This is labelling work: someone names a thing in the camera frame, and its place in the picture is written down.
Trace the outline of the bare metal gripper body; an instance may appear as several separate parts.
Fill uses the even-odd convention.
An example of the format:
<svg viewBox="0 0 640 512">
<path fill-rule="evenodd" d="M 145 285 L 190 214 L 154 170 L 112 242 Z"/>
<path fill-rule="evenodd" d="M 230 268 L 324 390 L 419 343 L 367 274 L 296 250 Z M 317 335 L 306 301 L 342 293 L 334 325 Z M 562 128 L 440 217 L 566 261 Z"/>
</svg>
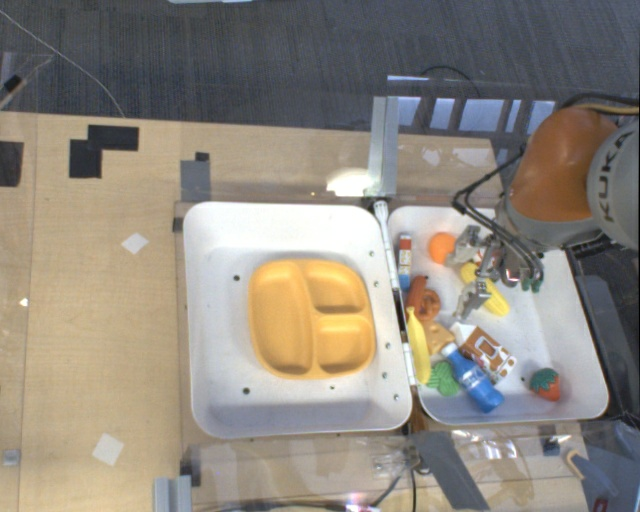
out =
<svg viewBox="0 0 640 512">
<path fill-rule="evenodd" d="M 538 254 L 519 241 L 504 241 L 495 234 L 483 241 L 476 275 L 500 281 L 508 288 L 540 289 L 544 282 L 544 265 Z"/>
</svg>

